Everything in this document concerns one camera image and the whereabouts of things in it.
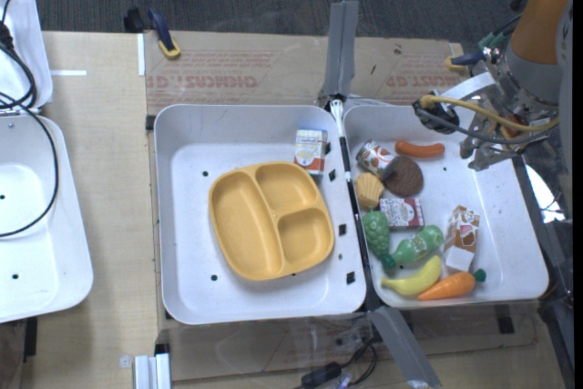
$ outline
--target brown round toy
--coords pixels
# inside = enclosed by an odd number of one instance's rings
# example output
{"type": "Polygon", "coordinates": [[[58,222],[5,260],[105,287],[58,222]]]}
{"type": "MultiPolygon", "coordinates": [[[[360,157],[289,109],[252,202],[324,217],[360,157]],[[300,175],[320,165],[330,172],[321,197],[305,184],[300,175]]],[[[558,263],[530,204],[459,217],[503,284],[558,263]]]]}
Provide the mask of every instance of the brown round toy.
{"type": "Polygon", "coordinates": [[[406,156],[399,156],[395,158],[393,167],[393,173],[383,181],[391,193],[407,198],[421,190],[423,173],[414,160],[406,156]]]}

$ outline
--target yellow cable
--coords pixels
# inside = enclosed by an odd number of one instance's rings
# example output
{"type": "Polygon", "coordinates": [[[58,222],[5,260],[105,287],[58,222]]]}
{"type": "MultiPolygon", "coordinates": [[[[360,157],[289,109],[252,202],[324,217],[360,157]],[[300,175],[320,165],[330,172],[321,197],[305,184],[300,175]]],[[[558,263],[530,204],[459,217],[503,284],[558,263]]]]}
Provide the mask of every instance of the yellow cable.
{"type": "Polygon", "coordinates": [[[447,104],[453,104],[459,107],[465,107],[474,112],[479,114],[483,114],[486,117],[498,122],[501,125],[504,125],[507,128],[512,128],[513,130],[517,131],[547,131],[553,128],[558,124],[558,117],[553,118],[550,122],[546,125],[538,125],[536,127],[530,127],[528,125],[521,125],[519,123],[513,122],[512,120],[508,120],[507,118],[501,117],[494,112],[491,112],[483,107],[477,106],[476,104],[472,104],[471,102],[465,102],[461,99],[454,99],[452,97],[445,97],[445,96],[433,96],[433,95],[425,95],[419,99],[419,103],[423,108],[433,108],[436,102],[445,102],[447,104]]]}

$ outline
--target toy sausage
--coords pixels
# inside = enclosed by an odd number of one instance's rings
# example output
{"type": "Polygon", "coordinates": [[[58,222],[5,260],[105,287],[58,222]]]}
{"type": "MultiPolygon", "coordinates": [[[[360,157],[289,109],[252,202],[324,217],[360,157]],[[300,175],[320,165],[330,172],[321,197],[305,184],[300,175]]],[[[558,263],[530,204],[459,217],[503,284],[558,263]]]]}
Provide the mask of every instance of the toy sausage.
{"type": "Polygon", "coordinates": [[[412,158],[436,158],[437,156],[444,154],[445,146],[441,143],[420,146],[399,140],[394,143],[394,150],[399,154],[410,156],[412,158]]]}

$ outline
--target toy bottle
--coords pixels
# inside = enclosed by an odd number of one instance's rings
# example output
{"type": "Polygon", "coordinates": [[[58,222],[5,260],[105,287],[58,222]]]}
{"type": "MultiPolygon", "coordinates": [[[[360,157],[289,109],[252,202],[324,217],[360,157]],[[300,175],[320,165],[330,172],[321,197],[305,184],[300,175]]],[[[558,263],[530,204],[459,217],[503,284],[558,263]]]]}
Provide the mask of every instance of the toy bottle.
{"type": "Polygon", "coordinates": [[[421,260],[443,244],[444,233],[435,225],[425,226],[423,230],[401,241],[393,253],[385,255],[382,258],[383,268],[390,271],[402,264],[421,260]]]}

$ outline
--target yellow divided plate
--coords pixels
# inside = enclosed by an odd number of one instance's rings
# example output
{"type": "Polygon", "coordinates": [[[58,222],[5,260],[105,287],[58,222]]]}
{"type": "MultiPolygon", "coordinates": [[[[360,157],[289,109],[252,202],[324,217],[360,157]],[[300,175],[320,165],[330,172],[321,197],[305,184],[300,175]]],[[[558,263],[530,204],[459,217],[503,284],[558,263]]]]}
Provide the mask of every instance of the yellow divided plate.
{"type": "Polygon", "coordinates": [[[291,162],[267,162],[218,177],[210,220],[231,268],[251,281],[305,271],[332,251],[330,214],[312,176],[291,162]]]}

